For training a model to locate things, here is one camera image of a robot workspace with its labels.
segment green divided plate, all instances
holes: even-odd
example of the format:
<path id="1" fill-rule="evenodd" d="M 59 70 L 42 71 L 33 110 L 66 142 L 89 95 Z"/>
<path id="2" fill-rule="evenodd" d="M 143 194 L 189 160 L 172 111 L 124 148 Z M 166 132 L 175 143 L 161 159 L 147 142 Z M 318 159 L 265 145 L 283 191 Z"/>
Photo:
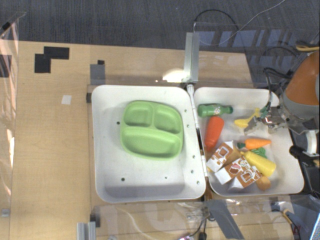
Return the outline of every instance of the green divided plate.
<path id="1" fill-rule="evenodd" d="M 120 141 L 126 152 L 148 159 L 167 160 L 182 149 L 184 130 L 179 112 L 151 101 L 133 101 L 124 109 Z"/>

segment chocolate milk carton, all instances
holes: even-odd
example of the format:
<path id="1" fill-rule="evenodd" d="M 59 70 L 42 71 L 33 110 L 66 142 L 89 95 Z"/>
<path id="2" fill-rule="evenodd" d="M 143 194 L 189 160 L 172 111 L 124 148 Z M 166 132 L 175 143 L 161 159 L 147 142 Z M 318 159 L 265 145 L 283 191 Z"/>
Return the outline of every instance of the chocolate milk carton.
<path id="1" fill-rule="evenodd" d="M 217 171 L 214 175 L 221 184 L 225 184 L 235 178 L 238 174 L 251 168 L 245 157 L 242 155 L 233 163 Z"/>
<path id="2" fill-rule="evenodd" d="M 261 176 L 262 174 L 258 171 L 258 169 L 255 166 L 251 166 L 239 173 L 234 178 L 230 184 L 229 190 L 244 189 L 254 183 L 256 180 L 260 179 Z"/>
<path id="3" fill-rule="evenodd" d="M 231 157 L 235 157 L 233 153 L 237 153 L 236 158 L 240 156 L 234 141 L 223 142 L 206 162 L 206 166 L 216 173 Z"/>

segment wooden surface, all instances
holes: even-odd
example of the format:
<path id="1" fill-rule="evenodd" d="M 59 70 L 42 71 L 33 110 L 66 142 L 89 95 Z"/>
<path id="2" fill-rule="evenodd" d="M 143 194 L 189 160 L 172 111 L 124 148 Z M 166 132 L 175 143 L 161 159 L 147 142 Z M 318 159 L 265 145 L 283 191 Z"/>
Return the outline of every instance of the wooden surface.
<path id="1" fill-rule="evenodd" d="M 69 47 L 69 60 L 52 59 L 50 74 L 34 73 L 35 54 L 43 54 L 44 46 Z M 10 240 L 72 240 L 76 239 L 77 223 L 89 221 L 91 184 L 86 93 L 90 64 L 96 64 L 97 60 L 105 61 L 107 83 L 150 85 L 158 81 L 163 84 L 161 79 L 165 72 L 183 68 L 184 51 L 19 43 Z M 252 86 L 243 54 L 201 52 L 199 65 L 200 79 L 215 80 L 218 86 L 226 86 L 227 82 L 233 87 L 237 84 Z M 71 96 L 70 104 L 62 104 L 64 95 Z M 171 214 L 171 205 L 163 203 L 166 216 Z M 139 210 L 134 215 L 140 224 L 144 223 L 145 216 L 148 212 Z M 269 221 L 253 227 L 249 224 L 244 226 L 243 232 L 255 234 L 254 230 L 262 228 L 274 239 L 279 234 L 275 227 L 280 227 L 281 234 L 292 239 L 289 225 L 283 222 L 276 225 Z M 156 230 L 148 236 L 141 232 L 128 234 L 125 229 L 118 239 L 168 239 L 166 237 L 171 234 Z M 208 233 L 211 231 L 212 235 L 222 237 L 218 227 L 208 226 Z M 180 228 L 171 236 L 184 232 Z M 253 235 L 252 239 L 259 239 L 258 235 Z"/>

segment metal bracket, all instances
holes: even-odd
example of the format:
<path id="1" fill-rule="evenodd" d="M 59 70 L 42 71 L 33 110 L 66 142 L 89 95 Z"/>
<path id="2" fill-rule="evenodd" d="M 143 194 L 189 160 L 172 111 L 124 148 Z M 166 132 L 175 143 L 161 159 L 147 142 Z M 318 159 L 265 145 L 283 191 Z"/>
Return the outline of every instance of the metal bracket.
<path id="1" fill-rule="evenodd" d="M 96 240 L 96 222 L 79 222 L 76 226 L 77 240 Z"/>
<path id="2" fill-rule="evenodd" d="M 182 80 L 183 83 L 195 83 L 198 81 L 199 49 L 199 33 L 186 33 L 183 67 L 185 78 Z"/>

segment white cable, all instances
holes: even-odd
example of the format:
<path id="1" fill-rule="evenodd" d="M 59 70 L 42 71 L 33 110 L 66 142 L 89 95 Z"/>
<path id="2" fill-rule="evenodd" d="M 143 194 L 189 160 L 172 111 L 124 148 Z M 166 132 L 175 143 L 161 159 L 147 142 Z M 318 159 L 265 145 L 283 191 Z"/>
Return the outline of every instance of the white cable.
<path id="1" fill-rule="evenodd" d="M 265 9 L 265 10 L 259 12 L 258 14 L 256 14 L 255 16 L 253 16 L 246 24 L 244 24 L 240 29 L 238 29 L 237 32 L 235 32 L 235 33 L 232 34 L 229 38 L 227 38 L 226 40 L 224 40 L 224 41 L 222 41 L 222 42 L 220 42 L 220 43 L 217 43 L 217 44 L 209 44 L 209 43 L 202 42 L 201 40 L 200 40 L 200 42 L 203 43 L 203 44 L 206 45 L 206 46 L 219 46 L 219 45 L 221 45 L 221 44 L 224 44 L 225 42 L 227 42 L 227 41 L 229 41 L 231 38 L 233 38 L 238 32 L 242 31 L 246 26 L 248 26 L 249 23 L 252 22 L 256 17 L 258 17 L 259 15 L 261 15 L 261 14 L 263 14 L 263 13 L 266 13 L 266 12 L 268 12 L 268 11 L 270 11 L 270 10 L 278 7 L 279 5 L 281 5 L 282 3 L 284 3 L 285 1 L 286 1 L 286 0 L 282 0 L 281 2 L 277 3 L 276 5 L 274 5 L 274 6 L 270 7 L 270 8 L 268 8 L 268 9 Z M 195 31 L 196 23 L 197 23 L 197 22 L 194 22 L 194 23 L 193 23 L 193 33 L 196 32 L 196 31 Z"/>

